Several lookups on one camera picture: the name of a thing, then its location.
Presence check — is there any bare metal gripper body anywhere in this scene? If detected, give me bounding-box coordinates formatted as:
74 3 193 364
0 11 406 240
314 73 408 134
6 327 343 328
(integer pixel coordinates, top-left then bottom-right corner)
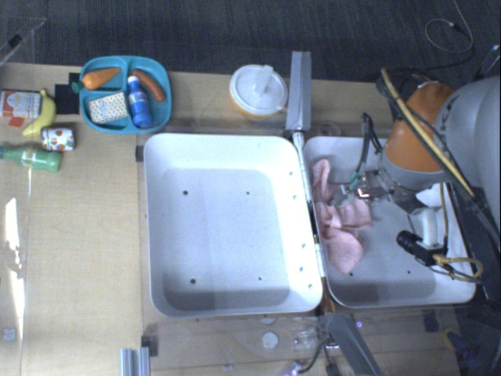
351 168 394 204

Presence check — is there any pink cloth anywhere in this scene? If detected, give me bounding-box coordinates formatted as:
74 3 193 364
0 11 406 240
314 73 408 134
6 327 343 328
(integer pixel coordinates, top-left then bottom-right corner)
310 157 375 276

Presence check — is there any white plastic tray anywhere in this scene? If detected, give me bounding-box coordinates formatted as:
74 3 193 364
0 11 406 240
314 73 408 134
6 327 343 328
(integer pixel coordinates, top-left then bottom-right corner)
142 132 324 320
303 135 478 309

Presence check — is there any yellow cup with white lid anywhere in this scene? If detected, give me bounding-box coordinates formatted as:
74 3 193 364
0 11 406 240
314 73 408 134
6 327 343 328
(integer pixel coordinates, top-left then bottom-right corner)
229 63 289 122

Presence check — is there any clear plastic bottle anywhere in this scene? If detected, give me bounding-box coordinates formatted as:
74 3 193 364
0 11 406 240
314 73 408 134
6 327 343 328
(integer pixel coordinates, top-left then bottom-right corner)
261 325 326 353

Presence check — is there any blue divided plate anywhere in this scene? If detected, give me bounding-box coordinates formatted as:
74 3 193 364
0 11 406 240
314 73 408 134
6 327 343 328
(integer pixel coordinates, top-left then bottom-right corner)
78 55 173 135

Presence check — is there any brown sausage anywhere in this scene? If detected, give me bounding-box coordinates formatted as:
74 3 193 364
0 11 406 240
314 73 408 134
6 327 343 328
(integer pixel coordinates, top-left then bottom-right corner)
131 68 167 103

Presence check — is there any blue bottle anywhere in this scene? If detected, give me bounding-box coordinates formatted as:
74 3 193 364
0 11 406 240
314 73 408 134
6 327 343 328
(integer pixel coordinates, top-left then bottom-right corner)
126 75 153 129

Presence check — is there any yellow patterned packet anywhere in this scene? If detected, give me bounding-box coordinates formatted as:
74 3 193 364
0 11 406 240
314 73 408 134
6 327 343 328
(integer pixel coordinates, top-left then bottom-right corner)
88 91 131 126

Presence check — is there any orange carrot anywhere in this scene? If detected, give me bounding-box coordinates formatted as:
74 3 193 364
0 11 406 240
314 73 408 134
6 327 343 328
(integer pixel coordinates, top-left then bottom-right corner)
71 67 122 94

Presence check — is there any white can with orange print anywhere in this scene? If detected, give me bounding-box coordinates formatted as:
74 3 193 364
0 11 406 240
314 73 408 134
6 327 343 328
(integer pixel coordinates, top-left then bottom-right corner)
40 126 76 153

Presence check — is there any green bottle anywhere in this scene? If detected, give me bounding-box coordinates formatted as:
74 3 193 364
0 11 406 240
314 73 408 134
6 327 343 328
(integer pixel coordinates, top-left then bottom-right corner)
0 144 64 173

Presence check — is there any yellow banana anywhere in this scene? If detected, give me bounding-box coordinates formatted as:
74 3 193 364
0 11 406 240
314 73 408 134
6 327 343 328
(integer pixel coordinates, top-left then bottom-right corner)
22 88 57 138

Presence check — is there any white and red carton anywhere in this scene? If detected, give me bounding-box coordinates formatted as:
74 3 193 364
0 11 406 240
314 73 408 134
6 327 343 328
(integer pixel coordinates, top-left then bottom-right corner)
0 89 43 128

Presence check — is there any black cylinder on white bracket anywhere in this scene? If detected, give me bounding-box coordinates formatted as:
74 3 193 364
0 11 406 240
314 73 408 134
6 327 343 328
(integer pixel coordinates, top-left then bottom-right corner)
395 186 448 268

